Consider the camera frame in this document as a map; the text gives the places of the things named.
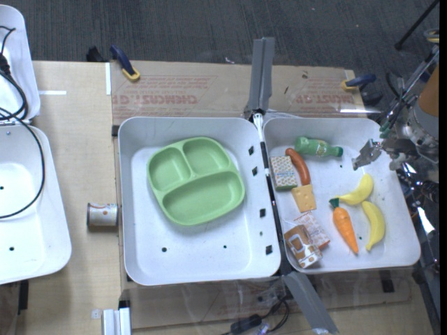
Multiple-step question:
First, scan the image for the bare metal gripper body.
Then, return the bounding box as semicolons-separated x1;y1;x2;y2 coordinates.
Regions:
379;126;440;171

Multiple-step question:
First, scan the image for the white plastic tray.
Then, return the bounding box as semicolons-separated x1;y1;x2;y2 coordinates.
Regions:
0;123;73;286
117;116;282;287
261;117;422;276
0;3;41;125

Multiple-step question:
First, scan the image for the yellow banana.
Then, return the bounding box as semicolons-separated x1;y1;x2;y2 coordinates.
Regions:
334;172;375;207
360;200;386;252

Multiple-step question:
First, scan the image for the green plastic bottle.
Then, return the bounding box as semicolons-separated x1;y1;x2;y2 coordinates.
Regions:
293;135;344;158

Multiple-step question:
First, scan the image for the orange-red sausage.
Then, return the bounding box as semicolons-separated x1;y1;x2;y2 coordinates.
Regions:
284;147;312;186

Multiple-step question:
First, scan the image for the orange carrot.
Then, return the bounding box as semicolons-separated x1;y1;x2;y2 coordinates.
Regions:
328;197;360;255

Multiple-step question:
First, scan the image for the yellow cheese wedge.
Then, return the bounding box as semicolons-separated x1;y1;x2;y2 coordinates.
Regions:
291;184;318;214

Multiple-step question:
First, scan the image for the white and green patterned carton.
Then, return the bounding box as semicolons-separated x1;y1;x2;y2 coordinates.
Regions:
269;155;299;193

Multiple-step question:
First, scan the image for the orange and white carton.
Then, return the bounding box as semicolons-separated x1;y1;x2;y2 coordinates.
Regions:
291;210;332;251

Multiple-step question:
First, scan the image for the green divided plate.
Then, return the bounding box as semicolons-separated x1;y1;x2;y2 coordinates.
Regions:
146;136;247;228

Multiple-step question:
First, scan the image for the brown cardboard board red print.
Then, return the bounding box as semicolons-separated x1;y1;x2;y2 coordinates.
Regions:
110;59;413;330

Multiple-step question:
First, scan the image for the white can with orange print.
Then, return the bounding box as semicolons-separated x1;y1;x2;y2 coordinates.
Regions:
86;202;119;228

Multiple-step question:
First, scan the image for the black block with thin wires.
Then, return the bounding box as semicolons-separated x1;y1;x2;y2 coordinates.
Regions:
229;313;263;335

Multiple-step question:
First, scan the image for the black cable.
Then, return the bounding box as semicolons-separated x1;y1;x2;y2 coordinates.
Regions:
0;26;47;220

